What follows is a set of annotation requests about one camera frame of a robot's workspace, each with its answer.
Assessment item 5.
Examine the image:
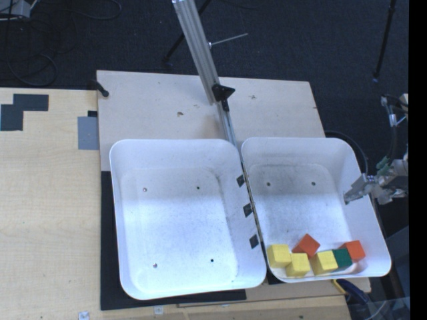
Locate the white plastic tray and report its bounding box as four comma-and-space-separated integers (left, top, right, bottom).
109, 138, 268, 301
240, 137, 392, 284

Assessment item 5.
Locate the green cube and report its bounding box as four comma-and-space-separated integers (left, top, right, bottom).
332, 248, 354, 273

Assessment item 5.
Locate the pale wood board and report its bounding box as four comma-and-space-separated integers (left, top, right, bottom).
96, 70, 372, 309

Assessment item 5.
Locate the red cube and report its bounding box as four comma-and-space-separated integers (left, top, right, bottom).
292, 233, 322, 259
340, 240, 366, 263

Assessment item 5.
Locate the yellow cube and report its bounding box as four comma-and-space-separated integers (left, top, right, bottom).
310, 250, 339, 277
266, 243, 292, 269
285, 252, 312, 279

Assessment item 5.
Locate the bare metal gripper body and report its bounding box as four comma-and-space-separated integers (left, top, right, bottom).
370, 159, 410, 205

